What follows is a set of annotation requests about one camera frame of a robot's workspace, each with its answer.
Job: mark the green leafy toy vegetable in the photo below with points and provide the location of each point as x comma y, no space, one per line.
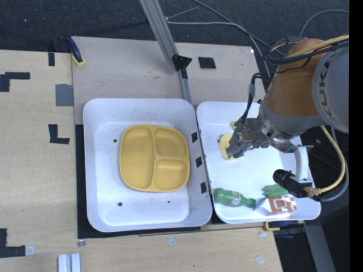
273,191

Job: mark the yellow banana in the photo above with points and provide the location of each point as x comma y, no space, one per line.
224,141

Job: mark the black cylinder on white bracket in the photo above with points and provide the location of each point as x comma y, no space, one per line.
292,181

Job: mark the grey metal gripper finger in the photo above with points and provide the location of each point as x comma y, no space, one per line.
231,151
241,151

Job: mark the white plastic tray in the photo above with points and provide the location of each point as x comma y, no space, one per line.
249,174
107,163

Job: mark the white and orange carton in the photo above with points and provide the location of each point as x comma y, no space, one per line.
279,205

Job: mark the green plastic bottle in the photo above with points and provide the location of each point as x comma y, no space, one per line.
229,197

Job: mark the yellow divided plate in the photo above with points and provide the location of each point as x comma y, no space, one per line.
141,157

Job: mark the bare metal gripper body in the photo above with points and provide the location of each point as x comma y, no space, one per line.
255,136

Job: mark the pale flat board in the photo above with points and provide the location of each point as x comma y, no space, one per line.
127,72

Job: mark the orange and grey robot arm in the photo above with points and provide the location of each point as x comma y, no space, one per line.
295,95

